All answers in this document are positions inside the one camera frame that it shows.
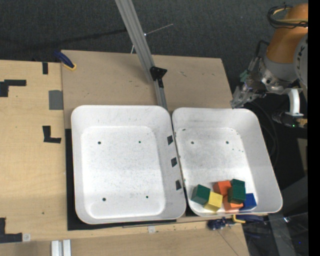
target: yellow block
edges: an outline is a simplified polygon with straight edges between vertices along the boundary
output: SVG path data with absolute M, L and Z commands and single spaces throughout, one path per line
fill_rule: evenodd
M 218 193 L 211 191 L 210 196 L 209 196 L 209 200 L 204 205 L 204 208 L 209 211 L 216 212 L 221 208 L 222 200 L 223 200 L 222 194 L 218 194 Z

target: table surface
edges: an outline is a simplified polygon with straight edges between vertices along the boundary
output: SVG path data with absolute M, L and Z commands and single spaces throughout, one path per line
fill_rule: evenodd
M 49 62 L 48 74 L 43 74 L 41 62 L 0 60 L 0 81 L 27 81 L 26 86 L 10 86 L 8 97 L 0 97 L 0 217 L 6 217 L 5 232 L 30 234 L 31 241 L 39 243 L 37 246 L 52 240 L 72 239 L 73 243 L 106 237 L 115 237 L 114 242 L 120 243 L 116 242 L 117 236 L 140 241 L 149 237 L 147 226 L 67 230 L 65 129 L 70 128 L 70 114 L 78 105 L 155 105 L 154 88 L 144 78 L 134 54 L 63 52 L 77 64 L 75 71 Z M 168 69 L 163 82 L 170 112 L 180 107 L 230 107 L 232 95 L 221 59 L 159 55 L 153 58 L 158 67 Z M 104 93 L 97 94 L 94 88 Z M 49 109 L 49 91 L 53 90 L 63 90 L 64 110 Z M 51 136 L 61 138 L 61 143 L 45 143 L 42 126 L 51 126 Z M 170 243 L 170 236 L 198 234 L 199 240 L 207 237 L 207 232 L 217 236 L 216 231 L 206 228 L 204 220 L 181 217 L 177 223 L 157 225 L 157 233 L 150 239 L 159 236 Z M 227 237 L 240 242 L 239 252 L 248 255 L 241 225 L 230 230 L 234 236 Z M 212 238 L 211 243 L 230 247 L 226 239 Z

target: green block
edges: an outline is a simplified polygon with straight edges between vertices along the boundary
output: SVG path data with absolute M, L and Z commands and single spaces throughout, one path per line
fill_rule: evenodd
M 244 181 L 242 181 L 242 180 L 239 180 L 239 179 L 232 179 L 231 181 L 230 181 L 230 183 L 231 183 L 231 185 L 232 186 L 245 186 L 245 182 Z
M 202 185 L 197 185 L 192 192 L 191 201 L 204 205 L 209 200 L 210 188 Z
M 246 200 L 246 188 L 242 185 L 233 185 L 228 189 L 228 202 L 242 204 Z

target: cube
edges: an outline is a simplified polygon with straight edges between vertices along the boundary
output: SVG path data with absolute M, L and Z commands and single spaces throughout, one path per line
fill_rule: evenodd
M 246 200 L 245 182 L 238 179 L 231 181 L 231 188 L 228 189 L 228 202 L 242 204 Z
M 204 205 L 209 200 L 210 188 L 198 184 L 192 192 L 191 201 Z
M 224 210 L 226 212 L 228 211 L 238 211 L 240 208 L 242 208 L 244 206 L 243 203 L 232 203 L 232 202 L 228 202 L 228 196 L 226 195 L 223 198 L 223 206 L 224 206 Z
M 248 194 L 245 194 L 243 207 L 240 208 L 240 211 L 251 210 L 256 206 L 257 206 L 257 203 L 256 203 L 255 195 L 253 193 L 248 193 Z
M 228 194 L 228 189 L 231 188 L 231 183 L 229 180 L 218 181 L 213 185 L 213 191 L 222 195 L 223 197 Z
M 218 194 L 218 193 L 211 191 L 210 196 L 209 196 L 209 200 L 204 205 L 204 208 L 209 211 L 216 212 L 221 208 L 222 200 L 223 200 L 223 196 L 221 194 Z

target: blue clamp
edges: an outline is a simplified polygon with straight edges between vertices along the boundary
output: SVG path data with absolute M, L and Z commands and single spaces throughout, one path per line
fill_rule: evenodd
M 72 63 L 72 61 L 66 55 L 64 55 L 62 52 L 55 50 L 53 52 L 53 55 L 63 63 L 63 66 L 65 68 L 67 68 L 71 71 L 74 71 L 77 68 L 77 65 L 75 63 Z

